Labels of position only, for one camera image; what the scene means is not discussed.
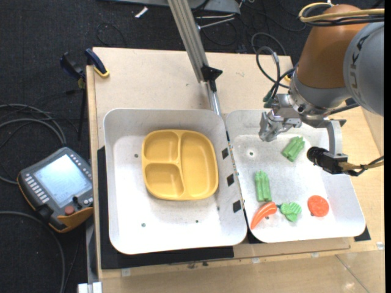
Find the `white tray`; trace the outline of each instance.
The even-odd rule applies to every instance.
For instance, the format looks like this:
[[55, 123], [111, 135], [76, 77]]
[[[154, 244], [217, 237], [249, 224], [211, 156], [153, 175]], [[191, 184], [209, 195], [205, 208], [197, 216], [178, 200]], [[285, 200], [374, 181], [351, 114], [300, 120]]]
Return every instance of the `white tray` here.
[[[224, 122], [210, 110], [114, 109], [104, 118], [109, 237], [132, 255], [187, 248], [231, 246], [247, 233]], [[144, 138], [160, 129], [188, 129], [207, 136], [219, 170], [219, 188], [204, 200], [168, 201], [150, 195], [142, 176]], [[228, 185], [227, 177], [235, 180]]]
[[[255, 194], [255, 172], [263, 170], [270, 181], [272, 200], [276, 204], [296, 202], [302, 208], [297, 222], [288, 221], [280, 211], [263, 219], [251, 230], [260, 241], [285, 242], [360, 235], [365, 219], [348, 175], [331, 175], [307, 159], [310, 147], [329, 148], [326, 129], [302, 125], [281, 133], [277, 140], [262, 142], [258, 136], [261, 110], [238, 110], [227, 117], [232, 153], [244, 200], [244, 208], [251, 222], [263, 204]], [[303, 136], [305, 148], [294, 162], [281, 152], [295, 136]], [[330, 211], [325, 217], [312, 216], [307, 200], [321, 195], [329, 202]]]

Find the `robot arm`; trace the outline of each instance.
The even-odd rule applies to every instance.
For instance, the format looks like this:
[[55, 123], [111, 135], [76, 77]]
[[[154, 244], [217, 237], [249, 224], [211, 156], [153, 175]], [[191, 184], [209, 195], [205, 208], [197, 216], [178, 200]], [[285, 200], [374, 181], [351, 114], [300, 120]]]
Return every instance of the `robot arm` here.
[[[351, 5], [333, 5], [324, 14], [358, 11]], [[347, 161], [342, 153], [340, 131], [345, 121], [327, 117], [350, 97], [370, 112], [384, 116], [384, 20], [313, 27], [288, 93], [277, 94], [271, 110], [262, 113], [260, 138], [270, 142], [281, 132], [299, 128], [302, 123], [327, 128], [329, 151], [317, 148], [308, 157], [316, 164], [316, 153], [329, 156], [331, 160], [326, 160], [323, 168], [340, 173], [338, 163]]]

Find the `wooden table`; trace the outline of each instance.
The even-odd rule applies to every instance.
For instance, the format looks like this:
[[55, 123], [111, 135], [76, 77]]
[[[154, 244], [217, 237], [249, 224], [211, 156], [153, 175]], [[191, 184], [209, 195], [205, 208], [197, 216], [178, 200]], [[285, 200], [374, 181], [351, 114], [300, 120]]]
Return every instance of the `wooden table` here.
[[[234, 259], [194, 262], [190, 265], [135, 267], [126, 270], [101, 269], [97, 150], [104, 146], [104, 115], [111, 109], [120, 107], [209, 109], [210, 106], [206, 87], [197, 82], [186, 52], [114, 48], [94, 48], [93, 50], [110, 71], [110, 76], [102, 79], [93, 72], [92, 67], [87, 67], [97, 275], [99, 281], [102, 282], [104, 292], [106, 290], [114, 292], [113, 289], [115, 292], [125, 292], [127, 289], [134, 289], [135, 291], [132, 292], [154, 292], [155, 286], [156, 291], [173, 292], [171, 289], [174, 286], [169, 283], [164, 285], [150, 283], [150, 286], [146, 287], [150, 291], [143, 291], [143, 280], [147, 277], [149, 280], [155, 279], [160, 283], [161, 278], [157, 275], [166, 274], [167, 277], [175, 278], [176, 274], [186, 274], [184, 279], [189, 277], [189, 283], [183, 280], [181, 285], [184, 288], [191, 284], [191, 281], [196, 281], [192, 280], [192, 275], [186, 273], [188, 270], [213, 269], [213, 275], [216, 277], [216, 281], [219, 281], [224, 279], [224, 277], [221, 278], [222, 274], [228, 270], [243, 274], [244, 277], [257, 273], [260, 268], [259, 264], [255, 264], [257, 262], [273, 262], [273, 264], [283, 262], [284, 266], [287, 266], [292, 261], [295, 265], [307, 268], [307, 271], [310, 272], [313, 269], [311, 258], [324, 257], [328, 261], [333, 260], [331, 256], [335, 255], [378, 251], [378, 248], [384, 245], [384, 169], [381, 167], [368, 170], [361, 176], [352, 178], [371, 240], [355, 242], [353, 238], [347, 237], [278, 244], [249, 244], [248, 241], [244, 241], [234, 246]], [[263, 108], [262, 98], [270, 89], [271, 83], [260, 73], [253, 54], [207, 53], [207, 58], [210, 66], [223, 70], [223, 74], [216, 81], [223, 119], [234, 110]], [[276, 72], [272, 58], [261, 56], [260, 60], [263, 68], [272, 77], [275, 77]], [[282, 71], [291, 68], [290, 58], [280, 57], [280, 66]], [[347, 123], [342, 129], [343, 152], [349, 155], [349, 161], [353, 163], [370, 162], [379, 157], [379, 151], [382, 151], [382, 118], [370, 114], [366, 114], [366, 116], [370, 119], [370, 126], [360, 107], [334, 116], [334, 118], [347, 119]], [[261, 281], [256, 276], [253, 278], [253, 281], [246, 281], [245, 284], [242, 284], [247, 287], [248, 292], [252, 292], [251, 290], [256, 287], [257, 281]]]

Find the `blue clamp handle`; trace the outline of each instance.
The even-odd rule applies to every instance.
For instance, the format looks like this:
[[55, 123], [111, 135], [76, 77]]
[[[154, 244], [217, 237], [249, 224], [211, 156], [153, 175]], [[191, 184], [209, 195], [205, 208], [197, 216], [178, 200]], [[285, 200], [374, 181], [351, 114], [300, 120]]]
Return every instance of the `blue clamp handle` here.
[[94, 65], [94, 70], [101, 76], [102, 78], [106, 78], [109, 76], [109, 70], [104, 67], [100, 58], [89, 48], [84, 51], [84, 54], [87, 56], [87, 64]]

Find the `red button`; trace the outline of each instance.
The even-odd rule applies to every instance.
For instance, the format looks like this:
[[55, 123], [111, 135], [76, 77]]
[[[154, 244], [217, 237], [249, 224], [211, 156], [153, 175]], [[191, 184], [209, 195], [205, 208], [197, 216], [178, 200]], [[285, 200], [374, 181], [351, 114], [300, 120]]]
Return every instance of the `red button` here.
[[69, 216], [75, 212], [75, 208], [72, 205], [69, 205], [65, 208], [65, 215]]

